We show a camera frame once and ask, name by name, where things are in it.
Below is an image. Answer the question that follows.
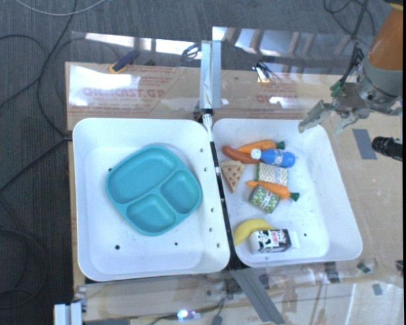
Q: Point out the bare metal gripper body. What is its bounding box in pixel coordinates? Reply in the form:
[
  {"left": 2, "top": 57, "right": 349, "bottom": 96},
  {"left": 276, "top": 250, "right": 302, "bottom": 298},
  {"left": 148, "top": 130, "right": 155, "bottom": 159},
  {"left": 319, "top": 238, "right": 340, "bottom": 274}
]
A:
[{"left": 330, "top": 81, "right": 403, "bottom": 118}]

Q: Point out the blue bottle white cap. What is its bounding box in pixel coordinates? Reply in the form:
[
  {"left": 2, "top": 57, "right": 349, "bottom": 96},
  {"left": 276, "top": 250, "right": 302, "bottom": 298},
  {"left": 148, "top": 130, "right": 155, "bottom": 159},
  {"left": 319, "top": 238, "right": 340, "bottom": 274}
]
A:
[{"left": 250, "top": 148, "right": 296, "bottom": 169}]

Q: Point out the orange toy carrot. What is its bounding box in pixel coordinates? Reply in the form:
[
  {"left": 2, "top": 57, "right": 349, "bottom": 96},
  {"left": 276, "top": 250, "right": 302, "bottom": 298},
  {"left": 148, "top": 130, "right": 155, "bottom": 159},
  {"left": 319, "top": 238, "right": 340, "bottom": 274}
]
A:
[
  {"left": 236, "top": 139, "right": 286, "bottom": 155},
  {"left": 246, "top": 180, "right": 300, "bottom": 202}
]

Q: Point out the brown cardboard board red print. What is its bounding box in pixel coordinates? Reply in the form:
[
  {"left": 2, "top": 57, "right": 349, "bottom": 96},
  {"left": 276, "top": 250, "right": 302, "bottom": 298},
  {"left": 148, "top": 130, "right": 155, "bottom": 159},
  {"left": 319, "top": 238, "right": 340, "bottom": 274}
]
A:
[{"left": 64, "top": 62, "right": 404, "bottom": 320}]

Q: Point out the green and orange patterned packet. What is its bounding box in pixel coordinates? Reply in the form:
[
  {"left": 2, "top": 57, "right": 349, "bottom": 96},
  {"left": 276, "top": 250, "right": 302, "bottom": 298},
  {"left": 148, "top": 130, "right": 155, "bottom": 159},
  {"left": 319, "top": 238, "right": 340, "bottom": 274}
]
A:
[{"left": 256, "top": 162, "right": 290, "bottom": 188}]

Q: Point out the white plastic tray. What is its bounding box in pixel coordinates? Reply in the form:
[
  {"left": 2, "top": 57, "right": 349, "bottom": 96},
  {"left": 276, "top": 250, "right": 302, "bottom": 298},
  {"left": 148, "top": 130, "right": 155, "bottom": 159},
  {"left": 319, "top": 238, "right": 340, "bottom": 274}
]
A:
[
  {"left": 211, "top": 118, "right": 364, "bottom": 269},
  {"left": 72, "top": 117, "right": 231, "bottom": 282}
]

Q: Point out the brown toy sausage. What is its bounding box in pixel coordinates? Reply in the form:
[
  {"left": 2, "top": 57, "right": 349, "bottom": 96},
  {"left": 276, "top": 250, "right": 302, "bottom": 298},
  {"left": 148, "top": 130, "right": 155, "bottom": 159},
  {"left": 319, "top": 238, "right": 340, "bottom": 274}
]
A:
[{"left": 221, "top": 145, "right": 261, "bottom": 165}]

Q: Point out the green can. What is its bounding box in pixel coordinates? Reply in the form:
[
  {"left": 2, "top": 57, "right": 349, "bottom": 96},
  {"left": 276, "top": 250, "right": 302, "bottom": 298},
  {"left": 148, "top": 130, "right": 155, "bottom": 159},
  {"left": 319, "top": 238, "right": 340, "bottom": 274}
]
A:
[{"left": 248, "top": 184, "right": 281, "bottom": 214}]

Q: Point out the toy pizza slice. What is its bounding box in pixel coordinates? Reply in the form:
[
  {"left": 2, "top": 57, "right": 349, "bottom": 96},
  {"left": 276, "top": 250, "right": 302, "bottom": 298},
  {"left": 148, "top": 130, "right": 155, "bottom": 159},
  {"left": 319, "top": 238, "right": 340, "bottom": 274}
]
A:
[{"left": 219, "top": 160, "right": 246, "bottom": 194}]

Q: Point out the thin black and white rod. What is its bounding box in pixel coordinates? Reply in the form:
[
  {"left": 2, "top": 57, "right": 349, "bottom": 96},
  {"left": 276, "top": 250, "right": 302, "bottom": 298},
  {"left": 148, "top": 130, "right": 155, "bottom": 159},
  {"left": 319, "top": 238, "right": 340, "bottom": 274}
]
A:
[{"left": 202, "top": 113, "right": 237, "bottom": 269}]

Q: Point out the black and white milk carton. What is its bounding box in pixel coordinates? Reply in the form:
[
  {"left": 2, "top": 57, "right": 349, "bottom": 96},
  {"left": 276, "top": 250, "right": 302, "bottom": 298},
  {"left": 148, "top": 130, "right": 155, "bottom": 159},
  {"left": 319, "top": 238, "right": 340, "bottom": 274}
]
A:
[{"left": 248, "top": 228, "right": 301, "bottom": 255}]

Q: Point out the yellow banana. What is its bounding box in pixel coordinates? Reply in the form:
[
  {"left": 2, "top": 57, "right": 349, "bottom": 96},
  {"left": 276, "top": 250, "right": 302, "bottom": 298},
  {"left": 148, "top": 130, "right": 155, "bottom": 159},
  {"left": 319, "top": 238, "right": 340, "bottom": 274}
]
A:
[{"left": 233, "top": 218, "right": 279, "bottom": 246}]

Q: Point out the teal divided plate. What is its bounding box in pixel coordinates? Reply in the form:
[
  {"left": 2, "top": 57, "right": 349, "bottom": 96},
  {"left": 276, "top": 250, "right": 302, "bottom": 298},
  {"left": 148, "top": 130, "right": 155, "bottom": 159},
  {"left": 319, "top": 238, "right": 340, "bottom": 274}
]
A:
[{"left": 104, "top": 145, "right": 204, "bottom": 237}]

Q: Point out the black cylinder on white bracket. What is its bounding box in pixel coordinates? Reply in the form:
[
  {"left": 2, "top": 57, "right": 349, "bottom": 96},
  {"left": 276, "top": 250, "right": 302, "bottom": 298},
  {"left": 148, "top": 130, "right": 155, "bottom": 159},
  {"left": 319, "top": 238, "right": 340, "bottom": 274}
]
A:
[{"left": 371, "top": 100, "right": 404, "bottom": 163}]

